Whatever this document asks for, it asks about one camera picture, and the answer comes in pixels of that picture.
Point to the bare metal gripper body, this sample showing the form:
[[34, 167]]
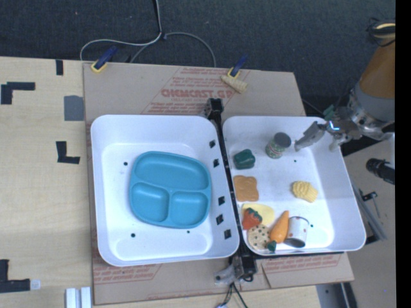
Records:
[[359, 125]]

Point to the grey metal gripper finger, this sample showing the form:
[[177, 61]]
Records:
[[336, 143], [308, 138]]

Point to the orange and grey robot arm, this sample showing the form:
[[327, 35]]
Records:
[[379, 72]]

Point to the green can with dark lid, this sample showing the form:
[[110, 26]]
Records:
[[275, 148]]

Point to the white plastic tray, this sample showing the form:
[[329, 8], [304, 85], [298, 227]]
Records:
[[112, 184], [330, 184]]

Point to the green toy pepper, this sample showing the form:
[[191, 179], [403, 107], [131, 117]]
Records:
[[243, 159]]

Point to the brown toy toast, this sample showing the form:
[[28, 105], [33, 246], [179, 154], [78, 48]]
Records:
[[245, 188]]

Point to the yellow toy cheese slice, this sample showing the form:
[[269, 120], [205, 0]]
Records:
[[266, 213]]

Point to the thin black rod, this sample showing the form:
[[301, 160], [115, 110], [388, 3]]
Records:
[[228, 178]]

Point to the white dotted can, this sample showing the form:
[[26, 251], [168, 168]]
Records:
[[298, 229]]

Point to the orange toy carrot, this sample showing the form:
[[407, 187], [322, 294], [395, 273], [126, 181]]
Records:
[[280, 228]]

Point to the red toy strawberry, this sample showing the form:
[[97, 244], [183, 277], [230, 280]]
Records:
[[250, 220]]

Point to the dotted toy biscuit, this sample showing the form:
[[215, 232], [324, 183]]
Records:
[[257, 236]]

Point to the brown cardboard board red print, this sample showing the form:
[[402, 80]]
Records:
[[180, 88]]

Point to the blue divided plate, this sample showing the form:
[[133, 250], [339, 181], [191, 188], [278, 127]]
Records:
[[167, 188]]

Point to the black cylinder on white bracket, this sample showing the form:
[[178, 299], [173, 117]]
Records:
[[380, 168]]

